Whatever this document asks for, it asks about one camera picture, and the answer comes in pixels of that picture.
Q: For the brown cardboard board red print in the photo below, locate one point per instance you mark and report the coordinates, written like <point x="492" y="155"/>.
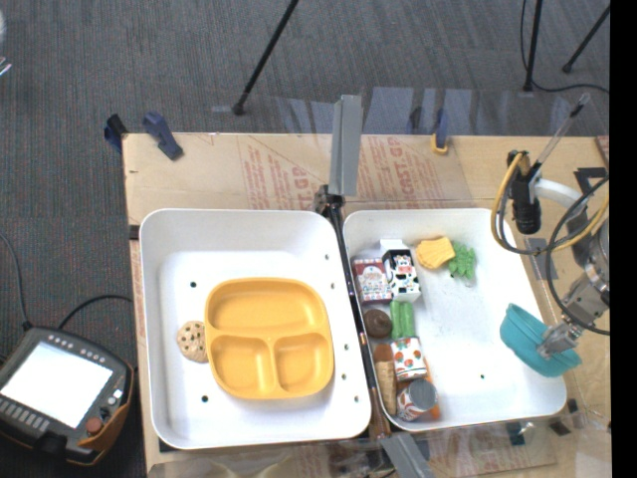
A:
<point x="209" y="172"/>

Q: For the white can orange print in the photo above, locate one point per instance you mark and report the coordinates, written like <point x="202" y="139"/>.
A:
<point x="408" y="359"/>

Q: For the beige chocolate chip biscuit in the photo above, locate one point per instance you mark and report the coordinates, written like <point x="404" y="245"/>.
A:
<point x="192" y="341"/>

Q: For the red and white packet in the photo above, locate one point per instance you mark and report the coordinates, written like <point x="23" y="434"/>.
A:
<point x="371" y="281"/>

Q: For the black tripod stand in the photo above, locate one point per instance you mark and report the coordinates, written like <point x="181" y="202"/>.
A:
<point x="535" y="33"/>
<point x="271" y="48"/>

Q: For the black cylinder on white bracket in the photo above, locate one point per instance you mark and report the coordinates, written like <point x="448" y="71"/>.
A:
<point x="526" y="207"/>

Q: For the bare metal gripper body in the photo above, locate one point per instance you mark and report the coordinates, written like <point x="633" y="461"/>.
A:
<point x="589" y="299"/>

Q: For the white cow print carton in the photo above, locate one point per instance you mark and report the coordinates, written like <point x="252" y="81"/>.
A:
<point x="404" y="274"/>

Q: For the beige toy bread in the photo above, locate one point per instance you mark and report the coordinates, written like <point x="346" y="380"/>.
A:
<point x="386" y="381"/>

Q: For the teal bowl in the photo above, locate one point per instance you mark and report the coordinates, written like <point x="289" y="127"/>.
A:
<point x="520" y="334"/>

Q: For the yellow divided plate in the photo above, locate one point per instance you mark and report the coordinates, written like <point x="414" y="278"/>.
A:
<point x="269" y="336"/>

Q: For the brown toy doughnut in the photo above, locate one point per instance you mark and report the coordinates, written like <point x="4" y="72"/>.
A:
<point x="377" y="323"/>

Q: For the orange can grey lid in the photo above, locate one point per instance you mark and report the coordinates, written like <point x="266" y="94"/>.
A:
<point x="417" y="399"/>

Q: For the orange toy carrot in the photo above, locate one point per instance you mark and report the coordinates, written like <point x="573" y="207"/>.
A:
<point x="435" y="412"/>

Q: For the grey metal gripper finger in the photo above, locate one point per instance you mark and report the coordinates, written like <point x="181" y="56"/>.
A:
<point x="555" y="342"/>
<point x="573" y="328"/>

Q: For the white plastic tray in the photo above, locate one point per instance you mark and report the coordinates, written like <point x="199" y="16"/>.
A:
<point x="463" y="346"/>
<point x="179" y="416"/>

